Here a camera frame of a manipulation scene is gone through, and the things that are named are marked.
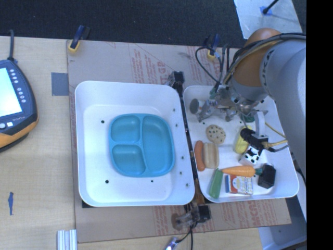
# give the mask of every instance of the sausage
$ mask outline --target sausage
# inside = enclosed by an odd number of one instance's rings
[[[198,171],[204,171],[204,169],[206,168],[202,160],[202,149],[203,149],[203,142],[197,141],[196,145],[194,146],[194,157],[196,159]]]

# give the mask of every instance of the black floor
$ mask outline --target black floor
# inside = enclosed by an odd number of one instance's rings
[[[306,0],[292,0],[306,33]],[[88,40],[201,45],[218,33],[244,45],[234,0],[0,0],[0,35],[72,39],[79,25]]]

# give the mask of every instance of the screen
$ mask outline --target screen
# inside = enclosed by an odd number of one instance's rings
[[[0,68],[0,117],[22,112],[6,68]]]

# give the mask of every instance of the cardboard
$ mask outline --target cardboard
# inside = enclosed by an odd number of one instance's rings
[[[86,80],[165,84],[172,71],[184,73],[184,89],[190,85],[213,85],[213,80],[195,59],[197,48],[81,41],[76,52],[67,50],[75,221],[79,243],[187,233],[187,229],[177,230],[172,226],[172,217],[185,213],[183,206],[95,208],[82,202],[78,191],[74,91]],[[235,51],[230,50],[230,62]],[[207,59],[206,50],[199,51],[198,58],[218,78],[219,62]],[[208,205],[211,219],[197,225],[194,233],[291,223],[284,198]]]

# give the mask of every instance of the cookie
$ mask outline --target cookie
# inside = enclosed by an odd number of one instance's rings
[[[209,125],[206,129],[206,135],[208,140],[214,144],[224,143],[225,131],[217,125]]]

